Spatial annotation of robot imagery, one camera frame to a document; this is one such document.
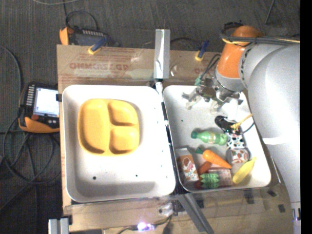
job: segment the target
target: can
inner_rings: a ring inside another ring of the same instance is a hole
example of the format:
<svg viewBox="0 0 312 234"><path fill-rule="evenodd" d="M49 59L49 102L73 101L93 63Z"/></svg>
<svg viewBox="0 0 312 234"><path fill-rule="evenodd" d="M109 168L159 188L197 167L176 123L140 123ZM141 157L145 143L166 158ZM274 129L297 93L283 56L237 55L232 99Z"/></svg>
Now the can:
<svg viewBox="0 0 312 234"><path fill-rule="evenodd" d="M247 148L228 149L226 159L229 164L246 163L250 158L250 152Z"/></svg>

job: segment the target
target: soda bottle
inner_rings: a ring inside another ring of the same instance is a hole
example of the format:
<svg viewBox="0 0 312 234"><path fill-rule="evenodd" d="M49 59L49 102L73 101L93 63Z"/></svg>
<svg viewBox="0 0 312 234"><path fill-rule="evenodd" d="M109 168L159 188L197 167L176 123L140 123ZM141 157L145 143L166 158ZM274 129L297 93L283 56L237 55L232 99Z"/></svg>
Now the soda bottle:
<svg viewBox="0 0 312 234"><path fill-rule="evenodd" d="M204 131L201 133L192 131L191 138L199 138L205 143L218 145L224 145L228 141L228 136L226 134L218 134L210 131Z"/></svg>

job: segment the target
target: blue clamp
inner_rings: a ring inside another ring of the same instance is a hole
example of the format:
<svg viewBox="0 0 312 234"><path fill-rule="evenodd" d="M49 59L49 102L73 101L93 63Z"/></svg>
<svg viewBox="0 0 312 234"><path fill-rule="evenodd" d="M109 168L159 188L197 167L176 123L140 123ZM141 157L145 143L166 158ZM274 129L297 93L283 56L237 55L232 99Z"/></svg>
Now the blue clamp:
<svg viewBox="0 0 312 234"><path fill-rule="evenodd" d="M204 58L204 53L205 53L206 50L207 50L208 43L209 43L208 40L204 41L203 45L201 46L200 50L197 52L197 54L196 54L196 56L195 56L195 59L196 59L196 60L198 60L198 61L203 60L203 58Z"/></svg>
<svg viewBox="0 0 312 234"><path fill-rule="evenodd" d="M105 43L108 41L107 37L103 37L100 39L96 44L92 45L88 51L91 55L94 55L96 52L98 52L101 48L101 46L105 45Z"/></svg>

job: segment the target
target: white screen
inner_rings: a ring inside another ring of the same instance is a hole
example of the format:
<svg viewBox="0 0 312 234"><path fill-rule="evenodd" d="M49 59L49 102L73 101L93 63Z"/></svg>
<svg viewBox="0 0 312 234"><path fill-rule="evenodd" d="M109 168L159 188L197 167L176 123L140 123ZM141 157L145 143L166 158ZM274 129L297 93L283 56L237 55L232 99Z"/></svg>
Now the white screen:
<svg viewBox="0 0 312 234"><path fill-rule="evenodd" d="M57 93L57 90L36 88L34 115L58 116L59 102L56 100Z"/></svg>

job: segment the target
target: yellow plate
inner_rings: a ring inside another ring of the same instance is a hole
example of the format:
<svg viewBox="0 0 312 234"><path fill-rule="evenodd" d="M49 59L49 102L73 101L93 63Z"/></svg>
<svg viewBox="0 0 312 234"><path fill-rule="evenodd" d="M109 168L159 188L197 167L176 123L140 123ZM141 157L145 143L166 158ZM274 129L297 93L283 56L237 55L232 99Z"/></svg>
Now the yellow plate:
<svg viewBox="0 0 312 234"><path fill-rule="evenodd" d="M81 147L93 154L129 154L139 145L137 112L122 100L87 100L78 112L78 139Z"/></svg>

